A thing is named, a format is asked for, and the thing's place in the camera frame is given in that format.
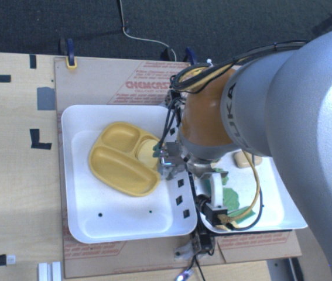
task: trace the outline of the wooden table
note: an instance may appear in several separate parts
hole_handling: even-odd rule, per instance
[[[55,110],[37,109],[37,88],[54,88],[54,56],[0,53],[0,254],[16,264],[0,266],[0,280],[36,280],[37,264],[61,262],[63,239]],[[30,129],[48,149],[31,149]],[[75,280],[174,280],[180,269]],[[206,280],[269,281],[266,261],[203,266]],[[197,270],[189,280],[202,280]]]

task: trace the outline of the white cable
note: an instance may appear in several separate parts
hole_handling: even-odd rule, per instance
[[[133,39],[133,40],[143,40],[145,42],[152,42],[152,43],[162,44],[162,45],[166,46],[167,48],[171,49],[171,52],[173,53],[173,56],[174,56],[174,60],[177,61],[177,57],[176,57],[175,51],[169,45],[167,45],[166,43],[163,43],[163,42],[161,42],[159,40],[143,39],[141,37],[135,37],[135,36],[131,36],[131,35],[127,34],[127,32],[125,31],[124,12],[123,12],[123,5],[122,5],[121,0],[119,0],[119,4],[120,4],[120,14],[121,14],[122,30],[123,30],[123,33],[124,33],[124,35],[126,37],[128,37],[130,39]]]

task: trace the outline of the white plastic tray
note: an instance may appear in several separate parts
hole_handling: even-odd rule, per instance
[[[234,160],[234,155],[241,150],[227,153],[214,166],[228,171],[228,181],[223,187],[231,188],[238,194],[240,208],[249,206],[255,196],[256,183],[253,171],[250,167],[240,169]],[[252,228],[245,231],[235,232],[263,232],[280,231],[289,229],[301,229],[307,227],[301,213],[295,206],[292,198],[287,192],[282,179],[275,167],[271,157],[263,157],[262,163],[256,166],[261,182],[262,190],[262,215],[261,219]],[[205,181],[195,180],[196,194],[210,195]],[[259,213],[260,201],[257,200],[253,211],[254,215],[240,222],[239,227],[243,228],[251,224]],[[205,226],[216,233],[224,234],[227,231],[213,227],[205,216],[201,214],[201,219]]]
[[[68,224],[75,239],[92,244],[186,235],[194,230],[197,214],[186,172],[161,180],[148,196],[131,197],[98,180],[88,164],[94,142],[109,124],[125,121],[161,137],[166,114],[165,107],[141,105],[73,105],[63,112]]]

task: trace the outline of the yellow divided plate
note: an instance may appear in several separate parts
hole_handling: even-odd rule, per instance
[[[89,154],[92,173],[101,181],[134,197],[150,194],[160,182],[158,159],[152,157],[159,139],[126,122],[107,126]]]

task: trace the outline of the gray carpet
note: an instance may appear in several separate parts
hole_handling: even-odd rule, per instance
[[[252,47],[314,39],[332,30],[332,0],[122,0],[132,36],[185,48],[219,63]],[[164,47],[121,33],[117,0],[0,0],[0,52],[157,60]]]

